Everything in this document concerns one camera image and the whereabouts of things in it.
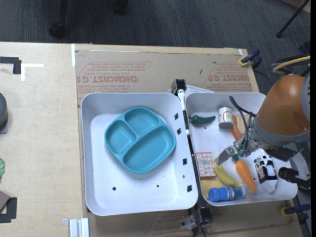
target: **chair wheel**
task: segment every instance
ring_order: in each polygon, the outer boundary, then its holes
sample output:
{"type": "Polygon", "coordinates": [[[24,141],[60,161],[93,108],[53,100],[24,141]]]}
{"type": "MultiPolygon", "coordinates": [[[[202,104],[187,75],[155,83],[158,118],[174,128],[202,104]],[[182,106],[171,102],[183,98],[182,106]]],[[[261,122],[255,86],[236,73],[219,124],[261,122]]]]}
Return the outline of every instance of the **chair wheel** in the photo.
{"type": "Polygon", "coordinates": [[[126,7],[126,4],[116,1],[114,3],[114,13],[117,15],[124,15],[126,12],[126,7]]]}
{"type": "Polygon", "coordinates": [[[65,29],[56,22],[49,28],[49,33],[53,37],[62,38],[65,35],[65,29]]]}

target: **table surface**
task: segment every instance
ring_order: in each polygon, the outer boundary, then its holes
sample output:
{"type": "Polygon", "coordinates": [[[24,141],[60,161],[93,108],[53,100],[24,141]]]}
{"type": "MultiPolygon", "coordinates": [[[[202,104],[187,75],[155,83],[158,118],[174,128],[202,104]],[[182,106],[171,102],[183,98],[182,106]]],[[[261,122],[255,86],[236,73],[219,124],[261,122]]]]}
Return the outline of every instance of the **table surface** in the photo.
{"type": "MultiPolygon", "coordinates": [[[[68,236],[68,225],[63,222],[83,217],[90,219],[91,236],[103,236],[104,231],[107,236],[154,236],[142,232],[143,225],[139,221],[151,224],[151,218],[158,215],[156,213],[109,216],[106,219],[87,214],[81,188],[82,140],[79,135],[75,50],[220,55],[239,55],[241,51],[243,56],[247,51],[0,42],[0,56],[19,57],[24,64],[43,64],[43,67],[26,67],[25,81],[21,81],[21,75],[12,74],[11,65],[0,65],[0,92],[6,97],[9,110],[8,133],[0,135],[0,158],[5,161],[0,190],[18,198],[16,219],[0,224],[1,236],[68,236]]],[[[259,92],[251,67],[246,69],[253,91],[259,92]]],[[[282,204],[285,201],[225,209],[219,231],[211,236],[303,236],[296,216],[286,218],[287,224],[251,227],[254,222],[279,219],[282,204]],[[258,218],[245,218],[249,222],[245,229],[230,231],[228,225],[234,224],[232,214],[243,208],[262,211],[249,214],[258,218]]]]}

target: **can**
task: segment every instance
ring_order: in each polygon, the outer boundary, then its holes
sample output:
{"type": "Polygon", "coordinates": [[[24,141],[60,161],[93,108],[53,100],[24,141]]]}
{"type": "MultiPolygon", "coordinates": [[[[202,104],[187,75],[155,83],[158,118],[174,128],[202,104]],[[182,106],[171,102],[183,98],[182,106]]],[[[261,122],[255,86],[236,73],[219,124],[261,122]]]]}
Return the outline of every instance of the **can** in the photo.
{"type": "Polygon", "coordinates": [[[230,107],[218,109],[218,125],[222,129],[233,127],[233,110],[230,107]]]}

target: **white bracket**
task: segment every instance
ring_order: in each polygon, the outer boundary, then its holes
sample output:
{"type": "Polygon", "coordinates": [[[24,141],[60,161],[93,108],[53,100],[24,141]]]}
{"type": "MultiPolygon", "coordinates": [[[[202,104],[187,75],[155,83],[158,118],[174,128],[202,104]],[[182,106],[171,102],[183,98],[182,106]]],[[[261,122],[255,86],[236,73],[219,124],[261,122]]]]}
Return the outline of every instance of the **white bracket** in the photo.
{"type": "Polygon", "coordinates": [[[71,219],[69,221],[69,237],[89,237],[89,219],[71,219]]]}
{"type": "Polygon", "coordinates": [[[300,178],[304,181],[310,179],[311,174],[301,152],[298,152],[295,156],[293,156],[290,159],[290,163],[292,164],[292,166],[294,165],[294,167],[296,167],[296,170],[298,171],[298,175],[296,176],[297,178],[300,178]]]}

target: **clamp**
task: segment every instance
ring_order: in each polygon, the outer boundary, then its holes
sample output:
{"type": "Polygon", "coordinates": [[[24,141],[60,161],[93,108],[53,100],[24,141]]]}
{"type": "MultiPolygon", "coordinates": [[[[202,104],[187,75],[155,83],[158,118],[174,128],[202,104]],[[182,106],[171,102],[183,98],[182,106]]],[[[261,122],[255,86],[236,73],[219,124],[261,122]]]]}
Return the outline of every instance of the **clamp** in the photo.
{"type": "Polygon", "coordinates": [[[250,63],[256,56],[258,56],[260,54],[259,50],[255,50],[252,53],[248,54],[246,57],[244,58],[240,58],[238,61],[238,64],[241,67],[246,66],[248,63],[250,63]]]}

